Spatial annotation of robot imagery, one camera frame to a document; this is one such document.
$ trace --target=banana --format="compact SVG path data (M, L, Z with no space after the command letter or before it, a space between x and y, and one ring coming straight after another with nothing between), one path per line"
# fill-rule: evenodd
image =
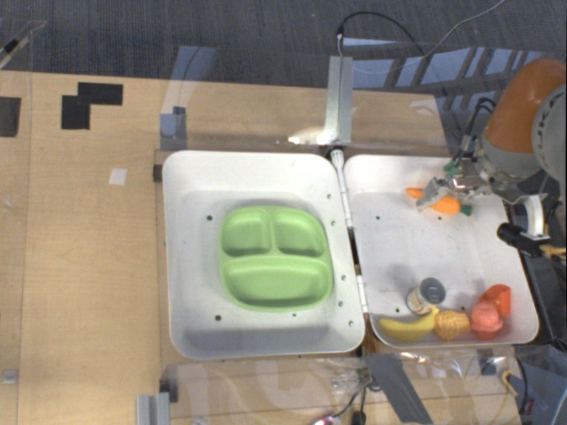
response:
M425 316L412 322L382 318L378 324L387 336L403 342L413 342L426 336L433 330L435 327L435 315L437 315L437 313L439 313L439 309L433 307Z

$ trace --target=toy carrot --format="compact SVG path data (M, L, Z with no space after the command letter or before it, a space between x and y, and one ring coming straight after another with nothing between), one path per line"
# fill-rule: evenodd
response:
M423 197L423 189L407 188L406 193L416 200ZM457 214L461 211L461 204L455 197L445 195L437 203L431 205L431 208L444 214Z

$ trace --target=toy sink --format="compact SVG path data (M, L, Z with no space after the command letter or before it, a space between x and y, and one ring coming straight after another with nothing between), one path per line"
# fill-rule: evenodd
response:
M349 352L364 319L338 179L310 154L163 167L170 334L193 359Z
M327 236L308 212L283 206L236 209L224 219L219 241L222 285L237 305L297 311L330 294Z
M309 154L179 151L163 167L170 334L193 359L343 353L368 311L399 349L524 344L539 328L517 251L496 236L497 197L472 216L418 212L406 187L424 187L446 158L354 156L346 162L362 277L354 271L338 176ZM512 313L493 341L474 334L408 343L378 320L415 316L405 297L426 277L447 289L442 308L469 312L495 283Z

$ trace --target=wooden table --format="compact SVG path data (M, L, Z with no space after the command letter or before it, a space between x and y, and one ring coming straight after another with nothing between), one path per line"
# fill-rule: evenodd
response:
M61 97L76 95L79 81L122 84L123 105L93 105L90 130L62 130ZM10 83L10 90L2 83ZM168 92L168 81L0 72L0 96L22 97L28 84L31 135L24 113L19 136L0 139L0 150L11 153L12 164L24 175L16 175L20 184L11 187L25 188L29 177L27 209L19 215L27 216L27 228L12 239L10 249L25 254L19 260L22 269L25 265L23 305L21 282L7 282L0 270L0 336L10 335L5 326L12 326L14 338L7 344L17 347L20 339L19 354L12 352L8 359L6 342L0 346L0 368L19 370L17 390L0 386L0 422L135 423L136 395L156 393L163 360L182 363L180 390L190 386L189 406L172 405L175 425L188 425L190 417L203 414L211 424L309 423L344 404L345 395L330 389L332 369L317 359L202 364L163 354L170 350L164 350L167 330L159 318L162 242L151 172L162 109L183 101L192 148L233 144L276 150L290 134L322 125L326 91L192 83L172 99L176 94ZM433 102L355 91L353 140L361 148L379 143L388 152L446 153ZM113 169L127 170L122 185L110 183ZM5 172L0 181L4 185ZM10 251L0 248L3 263ZM447 379L447 385L432 388L427 376L408 364L435 421L497 417L497 422L519 423L514 399L494 377L489 386L484 376L473 374L465 382ZM369 396L368 402L369 423L397 423L382 394Z

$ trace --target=green plate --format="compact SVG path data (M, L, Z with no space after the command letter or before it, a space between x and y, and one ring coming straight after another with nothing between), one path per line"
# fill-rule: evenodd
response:
M251 310L315 307L333 287L325 231L313 215L295 208L248 206L227 214L219 261L229 298Z

